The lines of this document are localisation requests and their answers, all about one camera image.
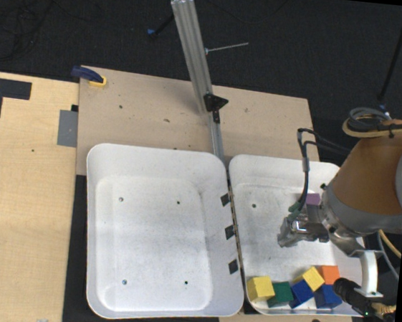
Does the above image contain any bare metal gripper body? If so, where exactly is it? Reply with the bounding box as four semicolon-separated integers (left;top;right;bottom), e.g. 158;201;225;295
290;202;369;258

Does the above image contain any white plastic tray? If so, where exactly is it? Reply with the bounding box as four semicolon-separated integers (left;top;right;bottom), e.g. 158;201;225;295
68;138;261;322
211;151;385;322

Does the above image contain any purple cube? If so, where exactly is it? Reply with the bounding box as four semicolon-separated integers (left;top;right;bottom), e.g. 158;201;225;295
305;191;322;208

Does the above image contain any yellow cube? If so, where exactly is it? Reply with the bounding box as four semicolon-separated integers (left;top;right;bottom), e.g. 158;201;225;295
292;263;327;293
244;273;278;305

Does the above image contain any orange cube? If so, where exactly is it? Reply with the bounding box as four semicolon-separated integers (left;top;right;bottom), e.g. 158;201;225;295
316;263;342;287

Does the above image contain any blue cube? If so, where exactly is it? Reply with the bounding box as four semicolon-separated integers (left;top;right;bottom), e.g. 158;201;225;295
287;278;317;311
312;283;345;312

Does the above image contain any green cube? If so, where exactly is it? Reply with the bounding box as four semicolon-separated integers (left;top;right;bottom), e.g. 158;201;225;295
265;279;297;311

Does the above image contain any pale brown flat board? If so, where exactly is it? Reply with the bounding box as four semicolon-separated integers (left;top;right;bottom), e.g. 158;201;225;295
52;66;384;322

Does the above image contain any black cylinder on white bracket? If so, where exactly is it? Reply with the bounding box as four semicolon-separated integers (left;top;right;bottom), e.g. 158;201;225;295
329;245;396;322

